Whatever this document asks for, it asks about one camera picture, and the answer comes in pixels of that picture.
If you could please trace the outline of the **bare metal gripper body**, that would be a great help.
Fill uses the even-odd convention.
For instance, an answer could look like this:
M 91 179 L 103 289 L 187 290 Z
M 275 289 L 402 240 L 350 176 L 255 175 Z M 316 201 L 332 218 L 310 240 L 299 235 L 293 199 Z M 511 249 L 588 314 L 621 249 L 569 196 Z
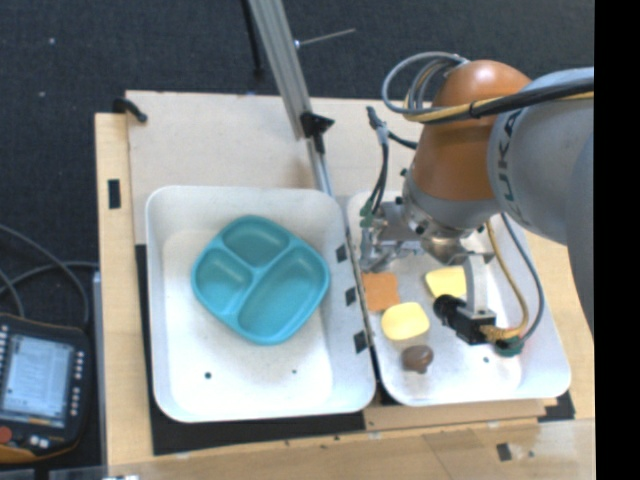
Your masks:
M 383 258 L 385 243 L 414 240 L 439 263 L 460 264 L 468 255 L 462 240 L 482 224 L 481 201 L 385 202 L 372 231 Z

